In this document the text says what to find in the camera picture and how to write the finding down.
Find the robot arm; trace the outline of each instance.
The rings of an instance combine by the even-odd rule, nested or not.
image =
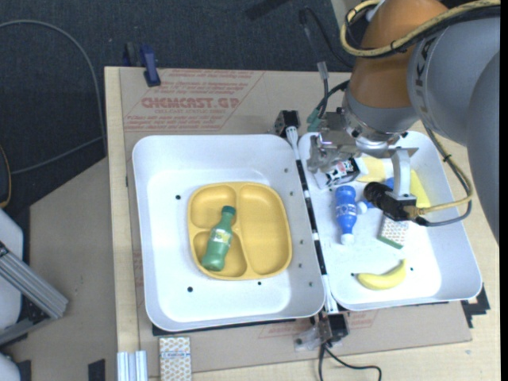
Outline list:
[[[357,59],[341,110],[321,120],[310,169],[325,172],[360,153],[386,157],[421,119],[428,131],[467,147],[498,241],[500,0],[452,10],[437,0],[367,1],[348,20],[374,6],[361,48],[348,45],[342,27],[344,49]]]

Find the white tray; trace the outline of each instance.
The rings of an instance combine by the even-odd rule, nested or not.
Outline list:
[[[462,221],[429,228],[410,222],[406,246],[398,250],[375,238],[382,213],[378,209],[369,209],[356,220],[353,228],[355,244],[341,245],[341,232],[335,222],[334,192],[320,189],[306,168],[311,135],[306,134],[300,139],[298,149],[306,172],[331,292],[340,305],[348,310],[369,310],[468,299],[479,293],[482,279]],[[451,202],[452,192],[432,141],[421,133],[409,132],[397,146],[419,148],[411,157],[411,167],[417,172],[431,204]],[[360,200],[365,184],[357,181],[349,184],[356,189],[356,201]],[[442,221],[458,215],[458,210],[452,208],[425,218]],[[389,271],[402,258],[407,258],[410,270],[404,282],[390,290],[368,290],[352,275]]]
[[[270,135],[150,136],[133,149],[144,293],[152,323],[170,332],[304,318],[325,292],[290,145]],[[293,256],[271,278],[226,281],[196,266],[187,201],[203,185],[263,183],[283,201]]]

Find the blue bottle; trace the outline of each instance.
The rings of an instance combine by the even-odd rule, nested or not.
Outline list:
[[[335,211],[337,223],[341,227],[341,243],[353,244],[355,237],[352,228],[356,223],[356,191],[354,187],[342,185],[335,191]]]

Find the blue clamp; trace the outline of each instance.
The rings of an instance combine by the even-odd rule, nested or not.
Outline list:
[[[146,67],[146,71],[144,71],[144,78],[149,87],[159,86],[160,85],[160,77],[157,73],[156,66],[156,54],[154,53],[152,47],[147,44],[142,44],[140,48],[140,59],[141,64]]]

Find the wooden table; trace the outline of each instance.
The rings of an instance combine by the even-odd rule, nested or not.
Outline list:
[[[114,286],[117,318],[117,348],[119,352],[135,352],[141,349],[139,317],[137,310],[135,275],[133,269],[133,238],[129,192],[125,185],[127,176],[125,131],[122,113],[121,68],[107,67],[106,75],[106,118],[109,146],[111,216],[114,249]],[[322,92],[321,81],[314,73],[273,72],[273,83],[279,83],[279,94],[272,94],[267,102],[273,106],[270,125],[282,109],[299,109],[298,104],[311,110],[307,103],[318,103]],[[332,75],[341,81],[346,74]],[[248,114],[239,114],[238,121],[250,120]],[[444,141],[456,162],[470,175],[468,158],[464,148]],[[446,171],[453,193],[460,197],[460,185],[451,172]],[[489,230],[487,221],[479,207],[475,206],[464,222],[471,245],[474,249],[484,287],[490,302],[486,315],[474,316],[472,340],[458,344],[444,344],[429,347],[409,348],[389,352],[347,356],[345,361],[355,365],[375,364],[383,369],[383,379],[424,379],[424,380],[495,380],[501,379],[500,370],[500,324],[499,324],[499,248]],[[414,326],[425,323],[414,323]],[[375,379],[375,374],[363,374],[338,366],[331,359],[324,363],[325,379]],[[212,379],[317,379],[317,361],[297,360],[290,363],[261,365],[248,368],[205,371],[194,374],[196,380]]]

